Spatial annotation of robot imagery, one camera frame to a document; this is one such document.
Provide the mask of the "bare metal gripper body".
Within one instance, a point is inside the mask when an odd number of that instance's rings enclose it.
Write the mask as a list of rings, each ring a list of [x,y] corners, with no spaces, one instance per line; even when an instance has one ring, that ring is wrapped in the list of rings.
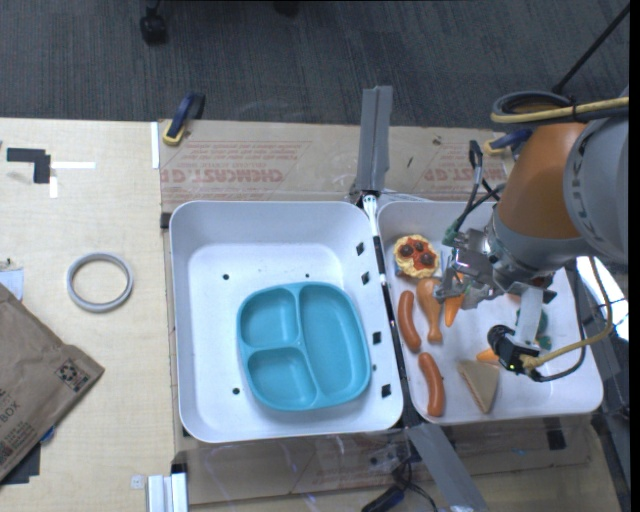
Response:
[[[492,300],[502,295],[503,291],[494,280],[494,268],[490,262],[488,228],[453,231],[450,242],[452,247],[450,266],[453,272],[460,272],[465,276],[466,288],[471,283],[484,283],[495,288]]]

